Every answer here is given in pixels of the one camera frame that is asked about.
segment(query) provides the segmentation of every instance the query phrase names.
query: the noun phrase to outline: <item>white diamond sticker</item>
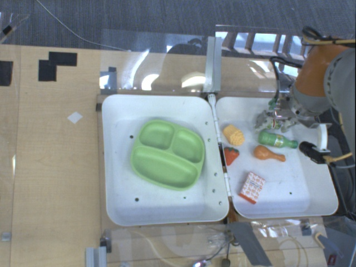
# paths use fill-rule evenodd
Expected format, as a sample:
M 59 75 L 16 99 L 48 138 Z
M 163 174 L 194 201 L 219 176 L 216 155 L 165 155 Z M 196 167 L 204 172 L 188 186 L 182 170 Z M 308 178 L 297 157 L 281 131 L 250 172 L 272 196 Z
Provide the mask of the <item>white diamond sticker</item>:
M 77 123 L 81 118 L 83 118 L 81 114 L 74 112 L 68 117 L 68 120 L 70 120 L 72 123 Z

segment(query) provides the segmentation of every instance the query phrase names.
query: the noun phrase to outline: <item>white tray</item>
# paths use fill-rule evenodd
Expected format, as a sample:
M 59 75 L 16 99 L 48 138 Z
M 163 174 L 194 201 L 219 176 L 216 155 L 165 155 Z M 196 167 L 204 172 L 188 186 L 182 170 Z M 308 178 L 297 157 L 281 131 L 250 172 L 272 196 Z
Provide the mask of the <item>white tray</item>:
M 227 167 L 236 210 L 250 219 L 335 213 L 338 198 L 327 165 L 315 164 L 299 149 L 270 147 L 272 151 L 284 154 L 286 162 L 259 160 L 253 156 L 253 150 L 258 145 L 258 134 L 254 133 L 255 120 L 268 108 L 268 101 L 265 98 L 224 97 L 216 104 L 223 145 L 231 146 L 222 133 L 228 124 L 241 129 L 246 139 L 243 145 L 237 147 L 240 156 Z M 317 131 L 303 125 L 294 126 L 283 135 L 298 143 L 317 143 Z M 249 171 L 266 180 L 255 205 L 238 196 Z
M 138 177 L 130 154 L 141 126 L 153 119 L 185 126 L 205 144 L 197 183 L 186 191 L 159 187 Z M 102 105 L 106 208 L 122 226 L 218 221 L 228 213 L 214 120 L 210 105 L 198 97 L 112 95 Z

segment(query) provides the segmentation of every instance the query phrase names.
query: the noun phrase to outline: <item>green bottle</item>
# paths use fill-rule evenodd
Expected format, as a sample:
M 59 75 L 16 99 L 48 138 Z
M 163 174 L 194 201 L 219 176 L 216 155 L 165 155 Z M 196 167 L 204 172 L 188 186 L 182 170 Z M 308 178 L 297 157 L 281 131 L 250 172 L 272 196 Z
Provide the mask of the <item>green bottle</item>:
M 276 133 L 269 133 L 266 131 L 260 132 L 258 136 L 258 142 L 262 145 L 270 145 L 275 147 L 290 147 L 296 149 L 298 147 L 298 142 L 295 140 L 288 140 L 282 135 L 277 135 Z

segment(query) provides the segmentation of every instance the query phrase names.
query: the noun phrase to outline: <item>wooden table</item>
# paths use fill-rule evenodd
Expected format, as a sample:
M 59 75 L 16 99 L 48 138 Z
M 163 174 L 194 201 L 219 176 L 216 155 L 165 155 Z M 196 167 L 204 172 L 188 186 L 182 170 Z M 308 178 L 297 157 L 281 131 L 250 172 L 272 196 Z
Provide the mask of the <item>wooden table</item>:
M 77 53 L 77 66 L 58 66 L 57 82 L 39 82 L 38 61 L 47 60 L 49 51 Z M 161 74 L 157 92 L 162 93 L 178 78 L 205 69 L 202 56 L 172 55 L 165 59 L 163 54 L 151 53 L 133 73 L 140 56 L 133 52 L 0 45 L 0 60 L 14 62 L 11 86 L 0 87 L 0 137 L 8 144 L 0 147 L 5 171 L 0 172 L 0 232 L 12 232 L 11 241 L 0 242 L 0 266 L 84 266 L 85 248 L 98 247 L 103 226 L 115 228 L 102 222 L 101 216 L 96 112 L 100 71 L 116 67 L 120 84 L 138 89 L 148 74 Z M 258 76 L 248 63 L 223 58 L 222 87 L 228 88 L 226 91 L 239 88 L 241 94 L 261 88 L 272 91 L 274 80 Z M 75 112 L 82 116 L 76 124 L 68 119 Z M 15 177 L 8 172 L 13 163 L 9 159 L 14 156 Z M 312 221 L 323 231 L 321 218 Z M 119 233 L 126 232 L 116 228 Z M 207 245 L 206 234 L 196 234 L 196 229 L 196 225 L 175 227 L 175 238 L 141 229 L 140 236 L 120 242 L 132 254 L 132 260 L 125 261 L 133 267 L 191 266 Z M 326 266 L 323 251 L 312 237 L 295 238 L 303 250 L 292 241 L 281 244 L 276 238 L 260 238 L 260 242 L 274 266 L 297 266 L 298 260 L 305 266 L 305 255 L 309 266 Z M 169 240 L 189 246 L 194 256 L 178 256 L 164 246 Z M 136 250 L 143 250 L 150 259 L 138 256 Z M 154 255 L 163 259 L 154 259 Z M 214 259 L 213 266 L 220 266 L 222 257 L 223 253 Z M 230 259 L 233 266 L 237 262 L 250 266 L 241 248 L 231 248 Z M 120 263 L 108 266 L 118 267 Z

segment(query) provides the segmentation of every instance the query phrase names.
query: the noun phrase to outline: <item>gray carpet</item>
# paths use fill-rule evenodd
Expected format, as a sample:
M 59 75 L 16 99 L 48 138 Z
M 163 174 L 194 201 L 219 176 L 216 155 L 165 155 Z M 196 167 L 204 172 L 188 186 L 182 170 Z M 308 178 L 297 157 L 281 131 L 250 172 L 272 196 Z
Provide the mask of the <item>gray carpet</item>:
M 300 32 L 308 24 L 325 34 L 355 36 L 356 0 L 40 1 L 79 35 L 114 46 L 120 44 L 117 35 L 107 35 L 110 30 L 123 31 L 121 39 L 129 32 L 213 36 L 217 24 L 273 28 L 280 33 Z M 73 36 L 34 0 L 0 0 L 0 12 L 30 14 L 7 43 L 99 48 Z

